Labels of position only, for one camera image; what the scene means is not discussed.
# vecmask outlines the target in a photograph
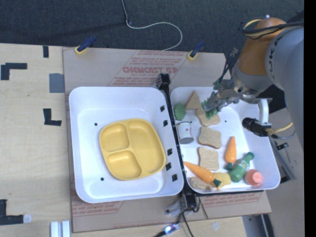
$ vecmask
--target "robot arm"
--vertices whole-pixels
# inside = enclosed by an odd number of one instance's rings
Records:
[[[245,29],[256,22],[259,23],[254,30]],[[231,79],[224,80],[222,75],[216,81],[214,89],[217,92],[212,92],[204,102],[204,110],[221,111],[240,99],[258,103],[260,99],[257,96],[274,84],[284,91],[286,107],[304,149],[304,22],[286,24],[276,18],[265,18],[251,20],[242,27],[249,38],[240,55],[235,52],[235,56],[232,54],[228,57],[231,59],[234,56],[235,62],[223,72],[230,70]],[[250,120],[243,123],[260,126]]]

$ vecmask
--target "yellow plate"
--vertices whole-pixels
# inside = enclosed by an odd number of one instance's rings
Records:
[[[166,163],[159,136],[144,119],[126,119],[106,125],[99,141],[110,173],[120,180],[153,175]]]

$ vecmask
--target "toy carrot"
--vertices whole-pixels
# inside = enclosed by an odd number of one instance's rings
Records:
[[[236,157],[237,157],[236,140],[235,140],[235,137],[232,136],[229,140],[228,147],[225,152],[225,161],[228,163],[226,166],[227,170],[233,169],[233,162],[236,161]]]
[[[187,161],[184,162],[184,165],[188,167],[190,171],[192,171],[195,175],[197,175],[197,177],[199,177],[203,181],[207,183],[213,182],[216,187],[218,187],[221,184],[221,181],[215,179],[215,175],[208,169]]]

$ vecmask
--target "blue and yellow clamp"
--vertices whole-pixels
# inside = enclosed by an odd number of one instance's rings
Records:
[[[85,53],[87,51],[87,47],[91,47],[96,42],[96,40],[96,36],[91,36],[90,38],[85,40],[81,45],[75,48],[76,54],[80,55]]]
[[[196,47],[192,51],[188,53],[188,59],[193,61],[198,55],[198,52],[202,51],[203,49],[204,49],[204,42],[201,41],[196,45]]]

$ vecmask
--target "toy bottle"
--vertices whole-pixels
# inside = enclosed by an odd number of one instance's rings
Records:
[[[246,174],[250,166],[250,161],[254,158],[254,154],[249,152],[246,156],[237,162],[237,165],[232,171],[229,172],[232,182],[239,182],[243,176]]]

